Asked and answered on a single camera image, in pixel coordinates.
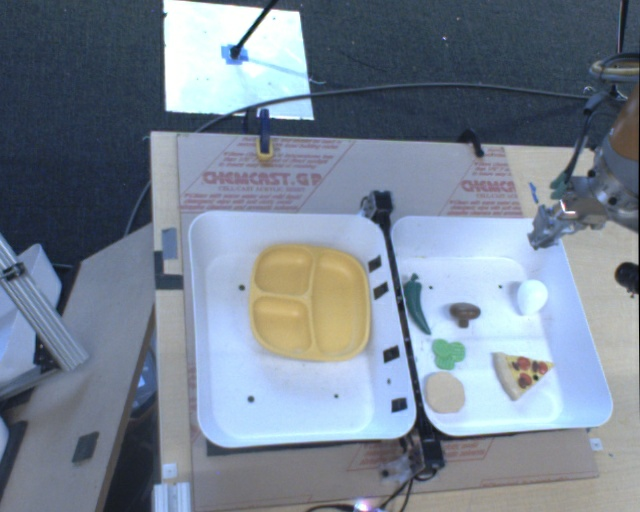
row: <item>black rod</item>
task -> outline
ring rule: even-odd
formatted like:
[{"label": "black rod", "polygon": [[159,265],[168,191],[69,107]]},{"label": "black rod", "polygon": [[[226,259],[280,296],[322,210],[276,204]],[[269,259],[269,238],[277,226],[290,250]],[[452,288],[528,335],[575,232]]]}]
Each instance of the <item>black rod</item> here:
[{"label": "black rod", "polygon": [[232,59],[236,60],[240,56],[240,52],[242,51],[242,47],[244,46],[244,44],[251,37],[251,34],[255,32],[255,30],[258,28],[258,25],[260,25],[260,23],[267,16],[267,14],[269,14],[269,11],[273,9],[277,3],[278,3],[278,0],[271,0],[267,4],[267,6],[262,10],[262,12],[260,13],[260,16],[258,16],[256,21],[253,22],[253,25],[249,27],[249,30],[247,30],[247,33],[244,36],[242,36],[242,39],[240,39],[240,42],[237,45],[231,47],[231,50],[229,51],[229,55],[231,55]]}]

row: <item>beige round toy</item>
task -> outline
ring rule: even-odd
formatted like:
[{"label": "beige round toy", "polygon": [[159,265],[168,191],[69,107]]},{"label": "beige round toy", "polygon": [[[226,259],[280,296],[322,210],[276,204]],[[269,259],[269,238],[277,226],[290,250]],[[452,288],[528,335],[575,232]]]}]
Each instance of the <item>beige round toy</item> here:
[{"label": "beige round toy", "polygon": [[437,372],[427,378],[425,397],[435,412],[458,412],[464,405],[464,386],[449,372]]}]

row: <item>green clover-shaped toy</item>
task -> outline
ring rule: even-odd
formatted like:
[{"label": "green clover-shaped toy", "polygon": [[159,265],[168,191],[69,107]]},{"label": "green clover-shaped toy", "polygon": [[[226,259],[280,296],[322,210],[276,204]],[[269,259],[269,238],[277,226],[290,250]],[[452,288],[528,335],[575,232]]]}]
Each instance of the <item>green clover-shaped toy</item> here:
[{"label": "green clover-shaped toy", "polygon": [[459,341],[449,343],[447,340],[433,340],[431,345],[433,353],[436,355],[436,366],[441,370],[453,370],[456,363],[464,359],[464,345]]}]

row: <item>toy pizza slice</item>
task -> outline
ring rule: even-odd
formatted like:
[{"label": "toy pizza slice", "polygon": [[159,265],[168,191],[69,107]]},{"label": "toy pizza slice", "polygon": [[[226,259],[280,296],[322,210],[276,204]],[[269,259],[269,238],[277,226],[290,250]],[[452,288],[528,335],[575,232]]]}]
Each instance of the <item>toy pizza slice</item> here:
[{"label": "toy pizza slice", "polygon": [[511,397],[518,400],[544,377],[554,364],[524,356],[510,356],[502,352],[493,354],[493,366],[500,384]]}]

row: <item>brown mushroom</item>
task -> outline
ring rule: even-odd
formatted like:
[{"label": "brown mushroom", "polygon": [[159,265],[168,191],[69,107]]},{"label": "brown mushroom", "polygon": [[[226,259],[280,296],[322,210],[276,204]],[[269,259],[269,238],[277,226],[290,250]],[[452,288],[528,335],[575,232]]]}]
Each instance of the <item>brown mushroom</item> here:
[{"label": "brown mushroom", "polygon": [[474,320],[480,316],[480,308],[468,302],[451,304],[449,312],[453,318],[458,320],[458,325],[463,328],[469,327],[469,320]]}]

